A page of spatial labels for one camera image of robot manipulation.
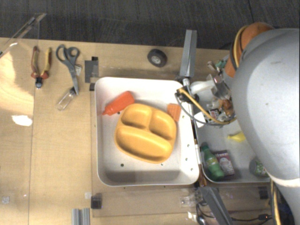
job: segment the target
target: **green soda bottle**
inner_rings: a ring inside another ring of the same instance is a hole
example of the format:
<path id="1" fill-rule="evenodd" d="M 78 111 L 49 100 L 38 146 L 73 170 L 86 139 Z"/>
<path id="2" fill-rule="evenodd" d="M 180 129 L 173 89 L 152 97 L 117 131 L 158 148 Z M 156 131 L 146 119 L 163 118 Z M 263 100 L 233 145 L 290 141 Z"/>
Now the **green soda bottle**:
<path id="1" fill-rule="evenodd" d="M 204 152 L 204 161 L 211 173 L 211 179 L 214 181 L 224 178 L 224 172 L 222 171 L 220 164 L 215 155 L 210 152 L 207 145 L 201 146 L 202 152 Z"/>

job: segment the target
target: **orange sponge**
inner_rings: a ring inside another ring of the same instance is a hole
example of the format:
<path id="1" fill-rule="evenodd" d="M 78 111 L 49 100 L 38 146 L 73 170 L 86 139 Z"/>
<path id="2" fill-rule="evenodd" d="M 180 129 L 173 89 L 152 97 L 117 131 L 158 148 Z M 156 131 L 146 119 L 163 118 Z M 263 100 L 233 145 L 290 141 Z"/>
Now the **orange sponge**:
<path id="1" fill-rule="evenodd" d="M 178 122 L 180 117 L 181 107 L 178 104 L 168 104 L 167 114 L 169 114 L 174 121 Z"/>

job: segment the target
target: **wooden table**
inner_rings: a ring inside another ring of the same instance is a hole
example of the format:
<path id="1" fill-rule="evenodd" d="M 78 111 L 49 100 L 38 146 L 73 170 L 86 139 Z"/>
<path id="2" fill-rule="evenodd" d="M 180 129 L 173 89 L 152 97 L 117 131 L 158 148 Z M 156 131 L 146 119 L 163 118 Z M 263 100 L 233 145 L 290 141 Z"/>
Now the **wooden table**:
<path id="1" fill-rule="evenodd" d="M 81 51 L 77 63 L 84 66 L 92 56 L 99 58 L 102 74 L 156 78 L 178 73 L 182 48 L 161 47 L 168 63 L 163 68 L 147 60 L 152 46 L 115 45 L 46 40 L 21 40 L 0 59 L 0 224 L 69 225 L 72 209 L 90 207 L 92 193 L 91 93 L 84 82 L 84 69 L 78 79 L 80 95 L 66 110 L 55 105 L 70 89 L 72 80 L 66 66 L 55 57 L 60 45 Z M 48 47 L 53 50 L 50 77 L 40 90 L 30 77 L 32 48 L 40 49 L 39 65 L 44 65 Z M 197 80 L 210 72 L 209 60 L 224 57 L 228 51 L 197 49 Z M 19 115 L 33 120 L 30 126 L 13 122 Z M 91 224 L 194 224 L 188 214 L 122 217 L 93 217 Z"/>

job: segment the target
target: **yellow plate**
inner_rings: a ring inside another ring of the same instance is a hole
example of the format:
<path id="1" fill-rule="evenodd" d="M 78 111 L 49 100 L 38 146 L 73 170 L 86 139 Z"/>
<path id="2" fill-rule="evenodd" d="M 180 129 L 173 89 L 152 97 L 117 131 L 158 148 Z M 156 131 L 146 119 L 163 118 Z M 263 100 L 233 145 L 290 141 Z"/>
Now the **yellow plate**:
<path id="1" fill-rule="evenodd" d="M 149 163 L 162 163 L 172 153 L 176 132 L 176 123 L 169 114 L 135 103 L 121 114 L 114 141 L 129 156 Z"/>

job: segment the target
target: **black floor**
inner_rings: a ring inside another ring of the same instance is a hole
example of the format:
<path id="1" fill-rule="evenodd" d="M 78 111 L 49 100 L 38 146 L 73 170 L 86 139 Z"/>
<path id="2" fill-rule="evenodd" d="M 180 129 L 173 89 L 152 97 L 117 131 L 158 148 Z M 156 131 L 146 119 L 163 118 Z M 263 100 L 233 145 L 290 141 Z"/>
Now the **black floor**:
<path id="1" fill-rule="evenodd" d="M 182 47 L 194 29 L 197 47 L 220 48 L 252 22 L 300 26 L 300 0 L 0 0 L 0 37 L 41 12 L 41 39 L 139 45 Z"/>

